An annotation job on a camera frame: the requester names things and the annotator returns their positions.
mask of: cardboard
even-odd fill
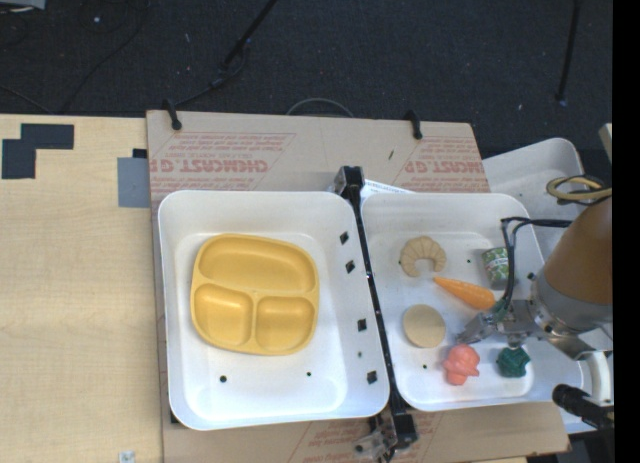
[[[273,424],[194,431],[171,421],[157,209],[180,189],[322,191],[341,166],[361,166],[366,179],[415,192],[489,192],[471,126],[408,121],[178,112],[147,113],[162,429],[165,462],[362,462],[355,442],[367,419]],[[419,439],[393,461],[452,463],[568,450],[551,402],[412,412]]]

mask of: white tray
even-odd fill
[[[399,265],[400,251],[406,241],[428,235],[447,254],[446,266],[439,275],[489,287],[480,255],[489,248],[504,246],[501,218],[528,217],[520,202],[493,193],[380,193],[364,201],[362,216],[398,391],[411,406],[439,411],[550,401],[558,383],[582,388],[580,365],[548,342],[531,340],[525,344],[531,357],[525,377],[502,377],[496,358],[507,344],[506,338],[500,335],[473,345],[481,358],[479,377],[470,377],[462,386],[447,383],[442,361],[455,345],[455,336],[477,310],[435,285],[430,262],[418,261],[421,271],[418,278],[407,276]],[[523,227],[518,231],[516,243],[514,299],[529,296],[527,275],[537,273],[542,265],[535,234],[531,226]],[[503,291],[494,292],[498,299]],[[404,334],[402,316],[418,303],[431,305],[445,319],[445,339],[436,348],[417,347]]]
[[[386,364],[355,216],[345,200],[327,192],[179,191],[160,205],[158,224],[169,402],[181,423],[213,430],[369,417],[384,408]],[[318,322],[301,351],[236,353],[197,334],[189,308],[193,264],[201,244],[224,232],[288,241],[314,259]],[[347,272],[350,261],[354,268]]]

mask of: yellow plate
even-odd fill
[[[302,248],[277,239],[222,234],[198,251],[191,319],[214,346],[261,355],[304,348],[318,320],[318,271]]]

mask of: croissant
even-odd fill
[[[447,255],[442,247],[426,235],[407,241],[400,252],[400,266],[409,276],[420,276],[416,268],[416,261],[420,259],[432,260],[434,271],[442,271],[447,263]]]

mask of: black fabric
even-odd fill
[[[613,0],[584,0],[567,105],[555,99],[574,0],[48,0],[0,15],[0,111],[178,110],[468,122],[483,157],[552,137],[611,183]]]

